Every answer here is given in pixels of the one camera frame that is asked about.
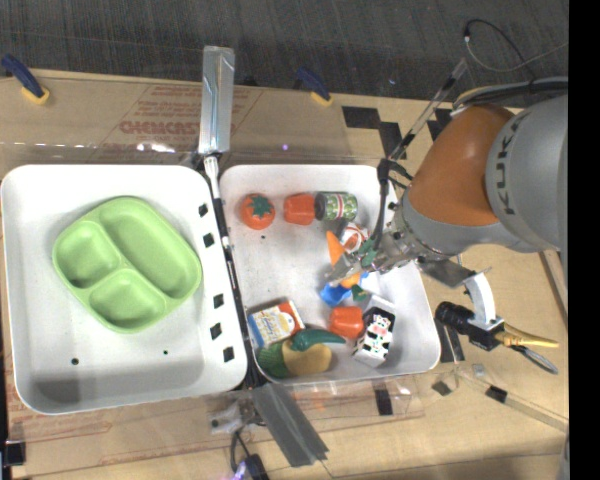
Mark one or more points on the green divided plate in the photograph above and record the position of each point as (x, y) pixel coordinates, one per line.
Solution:
(145, 248)

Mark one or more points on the orange-red toy pepper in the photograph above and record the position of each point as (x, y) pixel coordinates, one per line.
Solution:
(299, 209)
(346, 322)

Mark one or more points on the blue and white carton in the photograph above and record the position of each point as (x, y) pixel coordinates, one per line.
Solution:
(275, 324)

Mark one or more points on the white plastic tray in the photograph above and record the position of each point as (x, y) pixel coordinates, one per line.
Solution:
(280, 268)
(40, 318)

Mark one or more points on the red and white can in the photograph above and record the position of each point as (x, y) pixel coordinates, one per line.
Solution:
(354, 235)

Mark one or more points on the green and white can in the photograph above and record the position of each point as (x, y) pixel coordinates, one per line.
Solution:
(337, 206)

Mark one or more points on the orange carrot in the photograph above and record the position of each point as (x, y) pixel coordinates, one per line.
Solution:
(336, 250)

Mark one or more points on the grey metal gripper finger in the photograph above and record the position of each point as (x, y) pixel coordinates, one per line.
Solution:
(349, 279)
(344, 267)

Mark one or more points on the yellow toy fruit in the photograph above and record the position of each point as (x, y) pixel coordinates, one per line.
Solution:
(310, 360)

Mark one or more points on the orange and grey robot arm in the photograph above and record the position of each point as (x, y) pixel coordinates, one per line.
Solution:
(480, 178)

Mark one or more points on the orange tomato with green top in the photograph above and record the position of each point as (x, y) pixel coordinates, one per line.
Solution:
(256, 213)

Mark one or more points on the brown cardboard board red print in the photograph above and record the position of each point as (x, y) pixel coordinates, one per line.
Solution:
(105, 118)

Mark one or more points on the dark green toy vegetable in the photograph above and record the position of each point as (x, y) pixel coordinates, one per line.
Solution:
(271, 360)

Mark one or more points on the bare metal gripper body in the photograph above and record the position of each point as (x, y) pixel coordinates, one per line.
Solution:
(391, 254)

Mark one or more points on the green chili pepper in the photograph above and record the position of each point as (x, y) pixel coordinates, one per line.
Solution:
(315, 338)

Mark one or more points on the blue and orange toy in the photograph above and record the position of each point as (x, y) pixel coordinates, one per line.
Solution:
(334, 295)

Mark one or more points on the black cylinder on white bracket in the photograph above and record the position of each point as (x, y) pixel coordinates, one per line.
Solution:
(472, 318)

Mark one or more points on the black and white cow carton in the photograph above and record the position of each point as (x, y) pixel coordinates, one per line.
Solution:
(376, 338)

